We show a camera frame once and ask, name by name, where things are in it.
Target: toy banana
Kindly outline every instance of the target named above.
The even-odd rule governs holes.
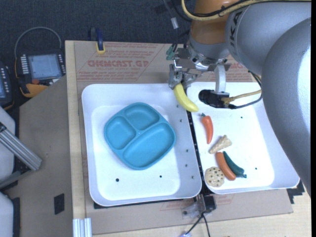
[[[176,97],[178,103],[186,109],[188,112],[197,112],[198,107],[193,103],[185,94],[183,85],[181,83],[177,84],[173,89],[174,96]]]

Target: toy carrot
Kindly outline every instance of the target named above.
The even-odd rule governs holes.
[[[205,131],[206,131],[206,138],[207,143],[210,144],[213,138],[213,122],[210,116],[206,116],[204,113],[201,114],[202,118],[202,124],[204,125]]]

